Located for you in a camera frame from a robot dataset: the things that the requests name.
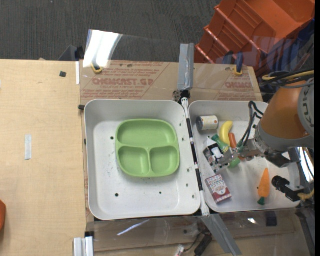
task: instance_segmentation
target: wooden surface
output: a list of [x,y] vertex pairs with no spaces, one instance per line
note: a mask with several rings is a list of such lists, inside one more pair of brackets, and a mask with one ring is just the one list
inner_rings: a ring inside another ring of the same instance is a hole
[[86,228],[75,63],[0,60],[0,80],[0,255],[71,256]]

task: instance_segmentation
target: black connector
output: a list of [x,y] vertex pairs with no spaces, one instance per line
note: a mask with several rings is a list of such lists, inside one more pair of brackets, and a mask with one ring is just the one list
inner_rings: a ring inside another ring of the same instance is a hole
[[205,250],[207,249],[207,247],[209,246],[209,244],[212,242],[212,236],[206,234],[204,236],[204,238],[202,239],[202,241],[200,242],[200,244],[197,246],[197,248],[195,248],[194,253],[196,256],[201,256]]

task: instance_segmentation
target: clear plastic sheet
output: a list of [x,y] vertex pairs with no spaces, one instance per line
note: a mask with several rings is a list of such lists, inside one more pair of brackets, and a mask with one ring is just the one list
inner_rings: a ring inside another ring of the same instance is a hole
[[[270,44],[270,38],[260,37],[255,39],[257,41]],[[178,89],[181,43],[90,30],[85,58],[80,66],[81,104],[86,105],[94,99],[178,101],[175,91]],[[257,63],[255,68],[246,65],[254,52],[243,52],[241,74],[236,72],[238,54],[233,54],[228,63],[226,55],[216,58],[214,63],[208,58],[199,63],[195,58],[190,102],[269,102],[277,88],[259,86],[266,76],[313,68],[312,64],[310,67],[306,63],[310,64],[307,60],[314,55],[314,35],[280,44],[283,47],[274,54],[261,56],[256,52],[256,59],[252,60]],[[87,168],[85,144],[83,155]],[[188,216],[101,221],[92,215],[88,206],[87,172],[85,170],[86,231],[94,236],[96,255],[175,255],[180,245],[188,249],[198,237],[192,249],[182,253],[194,255],[207,230],[201,212]],[[302,176],[300,179],[309,191],[314,188],[314,177]],[[243,255],[313,255],[310,205],[312,203],[307,200],[293,209],[231,212],[220,216],[225,231],[230,232]],[[213,237],[203,255],[232,253],[226,253]]]

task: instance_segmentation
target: red and white box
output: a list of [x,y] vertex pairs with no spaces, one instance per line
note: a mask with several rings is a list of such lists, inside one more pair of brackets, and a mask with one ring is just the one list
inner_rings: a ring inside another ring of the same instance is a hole
[[232,197],[221,174],[207,178],[205,180],[205,184],[209,188],[210,193],[216,204]]

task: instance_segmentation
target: white tray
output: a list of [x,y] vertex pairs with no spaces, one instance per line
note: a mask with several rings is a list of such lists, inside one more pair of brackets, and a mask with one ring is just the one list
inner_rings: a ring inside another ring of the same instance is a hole
[[[258,109],[264,112],[268,106],[264,102],[256,102]],[[233,121],[233,126],[230,132],[234,133],[237,141],[240,140],[245,133],[249,123],[249,108],[248,102],[242,101],[195,101],[189,106],[190,120],[193,130],[193,138],[197,151],[199,169],[201,171],[203,190],[207,205],[215,212],[230,213],[244,212],[257,210],[275,210],[294,208],[300,202],[292,202],[285,197],[285,194],[276,190],[272,185],[270,195],[265,200],[265,205],[257,203],[259,200],[258,189],[263,171],[268,167],[270,179],[274,176],[281,176],[287,180],[290,172],[298,172],[296,164],[290,165],[290,170],[286,168],[278,168],[274,164],[268,162],[265,158],[255,158],[252,161],[241,161],[235,168],[224,168],[217,174],[221,174],[227,187],[232,195],[231,198],[225,201],[215,203],[210,194],[205,179],[215,175],[210,165],[208,164],[204,154],[203,142],[215,134],[219,134],[220,127],[226,121]],[[196,118],[198,116],[216,115],[219,120],[217,130],[198,131]],[[251,130],[250,139],[255,134],[254,129]]]
[[[159,119],[176,130],[180,165],[166,177],[138,178],[117,164],[115,135],[129,119]],[[96,99],[84,109],[88,204],[103,221],[191,215],[200,207],[200,192],[184,109],[171,100]]]

